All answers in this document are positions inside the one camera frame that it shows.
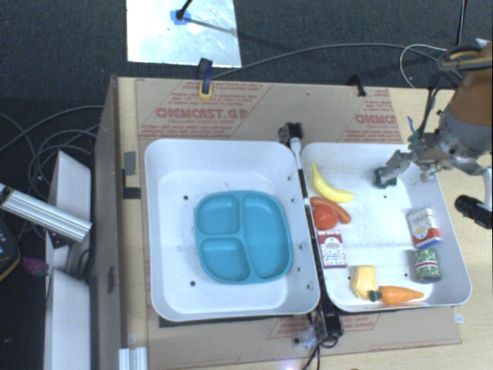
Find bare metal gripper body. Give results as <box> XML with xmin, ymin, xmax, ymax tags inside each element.
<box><xmin>410</xmin><ymin>131</ymin><xmax>479</xmax><ymax>171</ymax></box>

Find dark green toy vegetable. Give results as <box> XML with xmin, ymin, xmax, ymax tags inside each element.
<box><xmin>374</xmin><ymin>166</ymin><xmax>398</xmax><ymax>189</ymax></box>

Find orange and white carton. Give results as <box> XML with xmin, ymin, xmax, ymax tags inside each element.
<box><xmin>406</xmin><ymin>207</ymin><xmax>442</xmax><ymax>251</ymax></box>

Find orange sausage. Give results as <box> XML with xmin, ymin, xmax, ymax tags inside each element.
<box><xmin>310</xmin><ymin>196</ymin><xmax>353</xmax><ymax>224</ymax></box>

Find yellow banana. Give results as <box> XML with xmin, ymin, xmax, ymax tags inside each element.
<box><xmin>310</xmin><ymin>162</ymin><xmax>356</xmax><ymax>204</ymax></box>

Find white plastic tray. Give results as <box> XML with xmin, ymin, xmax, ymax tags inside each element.
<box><xmin>300</xmin><ymin>141</ymin><xmax>473</xmax><ymax>314</ymax></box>
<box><xmin>144</xmin><ymin>138</ymin><xmax>322</xmax><ymax>322</ymax></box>

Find green and white can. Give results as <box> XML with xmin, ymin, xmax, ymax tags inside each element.
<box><xmin>412</xmin><ymin>247</ymin><xmax>441</xmax><ymax>284</ymax></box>

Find red tomato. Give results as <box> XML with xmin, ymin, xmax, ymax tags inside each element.
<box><xmin>311</xmin><ymin>205</ymin><xmax>340</xmax><ymax>231</ymax></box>

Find thin black and white rod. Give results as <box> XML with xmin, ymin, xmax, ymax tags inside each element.
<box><xmin>290</xmin><ymin>136</ymin><xmax>337</xmax><ymax>318</ymax></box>

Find red and white small carton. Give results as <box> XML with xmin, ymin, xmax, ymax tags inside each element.
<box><xmin>317</xmin><ymin>230</ymin><xmax>349</xmax><ymax>270</ymax></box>

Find orange carrot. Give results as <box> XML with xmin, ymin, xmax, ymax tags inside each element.
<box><xmin>368</xmin><ymin>285</ymin><xmax>425</xmax><ymax>306</ymax></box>

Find yellow ribbed toy food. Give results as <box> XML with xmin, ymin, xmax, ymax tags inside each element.
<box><xmin>349</xmin><ymin>264</ymin><xmax>381</xmax><ymax>301</ymax></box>

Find blue divided plate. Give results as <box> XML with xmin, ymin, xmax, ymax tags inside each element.
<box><xmin>193</xmin><ymin>190</ymin><xmax>294</xmax><ymax>285</ymax></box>

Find brown cardboard board red print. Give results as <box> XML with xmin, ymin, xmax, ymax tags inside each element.
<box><xmin>134</xmin><ymin>78</ymin><xmax>463</xmax><ymax>365</ymax></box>

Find purple grapes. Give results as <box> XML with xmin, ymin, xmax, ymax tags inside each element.
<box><xmin>21</xmin><ymin>256</ymin><xmax>51</xmax><ymax>278</ymax></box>

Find black cylinder on white bracket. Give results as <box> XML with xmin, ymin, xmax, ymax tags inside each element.
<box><xmin>452</xmin><ymin>154</ymin><xmax>493</xmax><ymax>230</ymax></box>

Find black block with thin wires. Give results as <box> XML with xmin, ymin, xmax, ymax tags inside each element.
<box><xmin>278</xmin><ymin>122</ymin><xmax>306</xmax><ymax>145</ymax></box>
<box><xmin>318</xmin><ymin>305</ymin><xmax>344</xmax><ymax>341</ymax></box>

